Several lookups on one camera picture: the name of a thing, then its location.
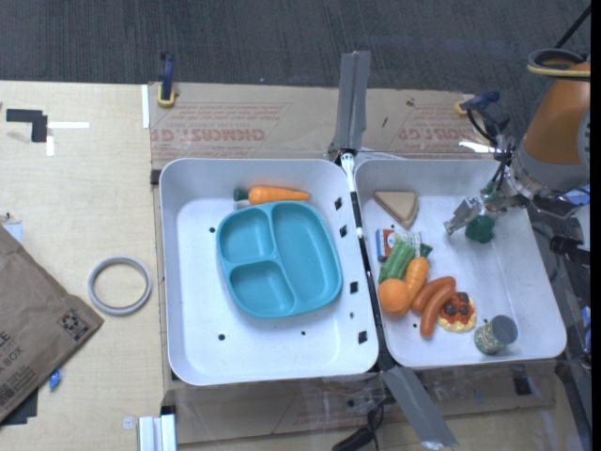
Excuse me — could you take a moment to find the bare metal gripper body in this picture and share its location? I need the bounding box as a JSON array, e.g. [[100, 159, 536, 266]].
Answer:
[[481, 163, 547, 215]]

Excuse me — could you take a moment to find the green broccoli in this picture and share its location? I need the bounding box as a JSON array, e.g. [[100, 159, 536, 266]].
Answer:
[[464, 214, 497, 245]]

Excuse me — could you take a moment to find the tan bread slice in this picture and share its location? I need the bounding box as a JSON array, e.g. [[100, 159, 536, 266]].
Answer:
[[373, 190, 420, 231]]

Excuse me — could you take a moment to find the orange carrot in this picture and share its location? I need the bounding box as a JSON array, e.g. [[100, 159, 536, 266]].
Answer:
[[403, 243, 435, 305], [233, 184, 312, 206]]

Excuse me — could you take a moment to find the orange sausage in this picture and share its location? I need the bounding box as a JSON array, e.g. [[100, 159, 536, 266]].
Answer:
[[419, 285, 457, 339], [410, 275, 457, 314]]

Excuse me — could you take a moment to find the small printed carton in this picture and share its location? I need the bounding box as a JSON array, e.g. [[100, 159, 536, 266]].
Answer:
[[375, 227, 424, 263]]

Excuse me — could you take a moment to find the white plastic tray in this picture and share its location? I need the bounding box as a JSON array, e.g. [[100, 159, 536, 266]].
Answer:
[[352, 158, 569, 371], [158, 157, 380, 387]]

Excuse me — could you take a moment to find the yellow spaghetti with meatballs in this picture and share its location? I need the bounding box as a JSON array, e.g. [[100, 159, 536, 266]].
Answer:
[[436, 291, 478, 334]]

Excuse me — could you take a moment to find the orange fruit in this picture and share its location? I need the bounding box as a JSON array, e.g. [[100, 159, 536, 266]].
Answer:
[[378, 277, 411, 315]]

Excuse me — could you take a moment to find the green can with grey lid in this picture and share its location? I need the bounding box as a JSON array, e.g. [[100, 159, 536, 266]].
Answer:
[[472, 315, 519, 356]]

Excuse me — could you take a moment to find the blue divided plate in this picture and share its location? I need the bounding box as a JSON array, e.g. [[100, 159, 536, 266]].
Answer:
[[215, 200, 344, 320]]

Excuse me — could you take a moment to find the brown cardboard board red print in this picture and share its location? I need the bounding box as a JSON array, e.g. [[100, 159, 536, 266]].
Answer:
[[147, 81, 559, 445]]

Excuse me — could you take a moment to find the black cylinder on white bracket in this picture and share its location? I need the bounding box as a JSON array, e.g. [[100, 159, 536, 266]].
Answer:
[[547, 204, 592, 267]]

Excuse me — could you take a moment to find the grey tape ring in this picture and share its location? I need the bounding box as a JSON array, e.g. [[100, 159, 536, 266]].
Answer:
[[87, 256, 154, 318]]

